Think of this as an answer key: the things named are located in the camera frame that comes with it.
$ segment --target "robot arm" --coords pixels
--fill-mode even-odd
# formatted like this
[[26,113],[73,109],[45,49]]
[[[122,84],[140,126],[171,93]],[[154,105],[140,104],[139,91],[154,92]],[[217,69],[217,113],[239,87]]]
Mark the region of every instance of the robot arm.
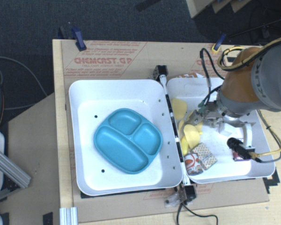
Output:
[[[241,126],[239,118],[253,110],[281,111],[281,38],[261,48],[243,49],[232,65],[226,67],[223,56],[232,50],[224,51],[218,60],[221,69],[228,73],[222,86],[213,90],[218,92],[216,100],[203,100],[186,124],[197,125],[207,120],[212,127],[220,122]],[[227,144],[243,159],[262,162],[241,141],[229,139]]]

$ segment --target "wooden table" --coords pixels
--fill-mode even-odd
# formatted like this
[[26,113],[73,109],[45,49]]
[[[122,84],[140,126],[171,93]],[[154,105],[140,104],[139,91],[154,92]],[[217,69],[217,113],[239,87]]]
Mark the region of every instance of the wooden table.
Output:
[[[58,164],[59,164],[59,195],[60,207],[71,208],[74,206],[74,199],[72,193],[72,178],[70,169],[70,154],[68,141],[68,127],[67,114],[65,111],[65,84],[64,84],[64,70],[63,70],[63,54],[62,54],[62,40],[53,40],[53,63],[54,63],[54,80],[55,80],[55,103],[56,103],[56,126],[57,126],[57,144],[58,144]],[[179,46],[181,49],[186,48],[191,44],[180,43],[164,43],[164,53],[169,46]],[[201,49],[203,44],[192,44]],[[281,138],[281,112],[264,112],[272,129]],[[267,140],[269,141],[272,150],[277,149],[274,139],[266,132]],[[276,162],[280,183],[276,187],[270,188],[269,202],[246,204],[238,206],[229,206],[213,209],[196,210],[195,212],[201,215],[215,214],[219,218],[219,224],[242,224],[251,225],[253,223],[281,225],[281,160]],[[93,208],[90,213],[96,213],[96,208]],[[215,224],[214,217],[199,218],[194,217],[189,212],[181,212],[180,224]],[[129,217],[114,219],[113,221],[96,221],[81,223],[84,225],[104,225],[104,224],[175,224],[176,213],[165,213],[141,217]]]

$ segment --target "black clip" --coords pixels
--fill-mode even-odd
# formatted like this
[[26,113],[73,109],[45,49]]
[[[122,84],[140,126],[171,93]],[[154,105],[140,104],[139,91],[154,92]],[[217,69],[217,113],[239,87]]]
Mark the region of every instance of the black clip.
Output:
[[70,36],[67,35],[67,31],[62,26],[58,28],[57,37],[58,39],[72,39]]
[[72,34],[73,37],[77,40],[76,46],[78,47],[79,51],[86,50],[86,45],[83,42],[81,30],[78,27],[72,27]]

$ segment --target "black cable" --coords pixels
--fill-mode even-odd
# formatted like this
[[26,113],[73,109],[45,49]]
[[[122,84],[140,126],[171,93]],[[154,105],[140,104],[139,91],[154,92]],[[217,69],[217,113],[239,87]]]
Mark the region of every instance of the black cable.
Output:
[[2,86],[3,85],[3,74],[1,72],[1,70],[0,70],[0,78],[1,78],[0,86]]
[[213,94],[215,91],[218,91],[218,90],[221,88],[221,86],[222,86],[222,85],[217,86],[215,89],[212,89],[212,90],[206,95],[206,97],[202,100],[202,102],[204,102],[204,104],[206,105],[206,103],[207,103],[207,102],[205,102],[206,99],[207,99],[207,98],[210,98],[210,95]]
[[[225,54],[225,52],[226,52],[226,51],[229,51],[230,49],[231,49],[231,48],[227,48],[227,49],[225,49],[225,50],[222,52],[221,64],[222,64],[223,66],[225,66],[225,67],[226,67],[226,64],[225,64],[225,62],[224,62],[224,57],[229,54],[229,52],[227,52],[227,54]],[[233,51],[242,51],[242,50],[243,50],[243,48],[233,49]]]
[[35,105],[35,103],[29,104],[29,105],[24,105],[24,106],[19,106],[19,107],[7,107],[7,108],[4,108],[4,110],[17,110],[17,109],[32,107],[34,105]]
[[[270,15],[270,13],[269,13],[270,11],[276,12],[276,13],[278,12],[278,11],[274,11],[273,9],[269,9],[266,6],[263,6],[263,5],[256,6],[252,10],[252,12],[250,14],[250,18],[249,18],[249,29],[246,30],[246,32],[249,33],[250,40],[251,40],[252,44],[254,44],[254,43],[256,43],[258,41],[258,39],[259,39],[259,37],[261,35],[261,29],[266,28],[268,31],[269,31],[269,29],[274,30],[274,27],[271,26],[271,24],[275,24],[275,23],[281,22],[281,15],[279,15],[280,19],[277,19],[276,18],[277,16],[274,16],[274,18],[272,18],[273,16]],[[253,27],[252,26],[253,18],[256,19],[256,18],[258,18],[257,16],[261,16],[261,18],[257,19],[258,21],[265,20],[265,21],[268,21],[268,22],[264,22],[263,24],[261,24],[259,26]],[[255,32],[255,34],[256,34],[256,38],[255,39],[253,39],[253,32]],[[273,39],[272,38],[272,34],[269,33],[268,37],[262,36],[262,39],[266,39],[268,42],[270,42]]]
[[261,0],[256,0],[256,1],[260,4],[260,6],[262,8],[264,8],[266,10],[276,12],[276,13],[281,13],[281,10],[279,10],[279,9],[274,9],[274,8],[271,8],[271,7],[268,7],[268,6],[264,5],[263,1],[261,1]]
[[[276,133],[271,129],[271,126],[268,125],[268,123],[266,122],[265,118],[263,117],[262,113],[260,110],[257,110],[257,113],[260,117],[260,119],[262,120],[262,122],[264,123],[264,125],[266,126],[266,129],[270,132],[270,134],[273,136],[274,140],[277,142],[279,148],[281,149],[281,140],[280,138],[276,135]],[[260,158],[256,158],[255,161],[258,163],[272,163],[272,162],[276,162],[278,160],[281,159],[281,152],[278,158],[273,159],[273,160],[268,160],[268,161],[264,161],[261,160]]]
[[219,223],[219,219],[218,219],[218,217],[216,216],[216,215],[199,215],[199,214],[196,214],[196,213],[194,213],[193,211],[191,211],[187,206],[185,206],[184,204],[183,204],[183,202],[182,203],[180,203],[180,205],[179,205],[179,207],[178,207],[178,211],[177,211],[177,217],[176,217],[176,221],[177,221],[177,225],[179,225],[179,214],[180,214],[180,211],[181,211],[181,209],[182,209],[182,207],[184,207],[186,210],[188,210],[190,213],[192,213],[193,215],[195,215],[195,216],[198,216],[198,217],[201,217],[201,218],[208,218],[208,217],[215,217],[215,219],[216,219],[216,225],[218,225],[218,223]]
[[48,94],[45,92],[42,84],[40,83],[40,81],[38,80],[38,78],[35,76],[35,74],[27,67],[25,66],[23,63],[15,60],[15,59],[12,59],[12,58],[8,58],[8,57],[2,57],[0,56],[0,60],[6,60],[6,61],[10,61],[10,62],[14,62],[22,67],[24,67],[26,70],[28,70],[30,72],[30,74],[35,78],[36,82],[38,83],[39,87],[41,88],[42,92],[44,93],[44,95],[47,97]]
[[215,66],[214,66],[214,62],[212,61],[212,58],[211,58],[211,55],[210,55],[210,53],[207,51],[207,49],[206,48],[202,48],[202,57],[204,56],[203,55],[203,51],[204,52],[206,52],[206,54],[207,54],[207,56],[209,57],[209,60],[210,60],[210,63],[211,63],[211,66],[212,66],[212,68],[213,68],[213,70],[214,70],[214,72],[216,73],[216,75],[219,77],[219,78],[221,78],[221,79],[225,79],[224,77],[222,77],[219,73],[218,73],[218,71],[216,70],[216,68],[215,68]]
[[207,71],[206,66],[205,66],[204,54],[203,54],[204,50],[206,50],[206,49],[205,49],[205,48],[202,48],[202,49],[201,49],[201,51],[200,51],[200,58],[201,58],[202,67],[203,67],[203,70],[204,70],[204,73],[205,73],[205,76],[206,76],[206,79],[207,79],[208,94],[210,94],[210,91],[211,91],[211,83],[210,83],[210,78],[209,78],[208,71]]
[[270,50],[271,48],[275,47],[275,46],[278,46],[281,44],[281,39],[275,43],[272,43],[271,45],[267,46],[267,47],[263,47],[262,50],[258,53],[256,53],[253,57],[251,57],[249,60],[247,60],[246,62],[241,62],[241,65],[236,67],[236,68],[230,68],[230,69],[224,69],[223,67],[221,67],[222,70],[224,71],[227,71],[227,72],[232,72],[232,71],[236,71],[236,70],[239,70],[243,67],[246,67],[248,66],[252,61],[254,61],[255,59],[257,59],[259,56],[262,56],[263,54],[265,54],[268,50]]

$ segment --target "dark carpet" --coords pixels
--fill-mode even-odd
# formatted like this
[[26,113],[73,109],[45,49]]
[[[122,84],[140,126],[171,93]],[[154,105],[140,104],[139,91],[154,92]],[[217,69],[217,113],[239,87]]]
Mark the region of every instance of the dark carpet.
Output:
[[[194,19],[185,0],[0,0],[0,56],[20,61],[39,79],[46,94],[54,92],[52,39],[64,27],[78,26],[84,39],[158,42],[216,42],[281,19],[281,0],[252,0],[234,13],[227,5],[215,14],[211,6]],[[229,37],[225,44],[262,44],[281,37],[281,21],[266,31]],[[3,123],[22,113],[11,109],[45,97],[22,65],[0,59],[5,108]]]

